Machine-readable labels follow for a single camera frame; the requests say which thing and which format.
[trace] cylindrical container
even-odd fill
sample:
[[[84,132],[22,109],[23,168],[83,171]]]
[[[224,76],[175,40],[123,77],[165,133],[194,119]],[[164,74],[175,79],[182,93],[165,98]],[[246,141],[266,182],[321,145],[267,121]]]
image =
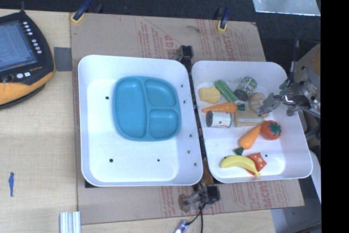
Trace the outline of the cylindrical container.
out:
[[[240,85],[234,91],[241,101],[249,100],[251,94],[257,87],[257,82],[251,77],[245,77],[242,79]]]
[[[229,128],[231,125],[231,114],[228,112],[208,111],[206,114],[207,127]]]

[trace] blue marker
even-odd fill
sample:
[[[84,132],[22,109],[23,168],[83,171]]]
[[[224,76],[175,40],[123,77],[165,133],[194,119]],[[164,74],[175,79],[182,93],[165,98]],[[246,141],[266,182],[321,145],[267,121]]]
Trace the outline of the blue marker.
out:
[[[15,183],[15,178],[14,178],[15,174],[13,172],[10,173],[10,177],[9,177],[9,184],[10,184],[10,191],[11,191],[11,197],[14,196],[13,195],[13,185]]]

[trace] blue plate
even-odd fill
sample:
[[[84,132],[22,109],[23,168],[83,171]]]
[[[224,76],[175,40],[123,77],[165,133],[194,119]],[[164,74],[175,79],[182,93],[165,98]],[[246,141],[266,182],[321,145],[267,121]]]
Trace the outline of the blue plate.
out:
[[[129,76],[118,80],[113,115],[118,131],[130,140],[167,140],[180,130],[177,92],[158,78]]]

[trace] yellow banana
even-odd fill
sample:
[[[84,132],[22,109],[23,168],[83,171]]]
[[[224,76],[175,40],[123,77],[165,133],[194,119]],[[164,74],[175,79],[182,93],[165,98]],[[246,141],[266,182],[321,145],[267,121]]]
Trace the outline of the yellow banana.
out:
[[[253,162],[253,160],[245,156],[238,156],[238,155],[227,156],[222,160],[222,162],[220,163],[220,166],[222,168],[240,166],[242,168],[245,168],[255,173],[257,177],[260,175],[260,173],[258,173],[256,169],[256,165]]]

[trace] green cucumber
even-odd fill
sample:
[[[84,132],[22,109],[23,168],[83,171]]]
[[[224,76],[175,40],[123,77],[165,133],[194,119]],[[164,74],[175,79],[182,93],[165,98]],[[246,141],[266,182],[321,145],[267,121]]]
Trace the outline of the green cucumber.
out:
[[[214,82],[214,86],[229,102],[234,102],[239,99],[237,95],[229,88],[225,81],[217,80]]]

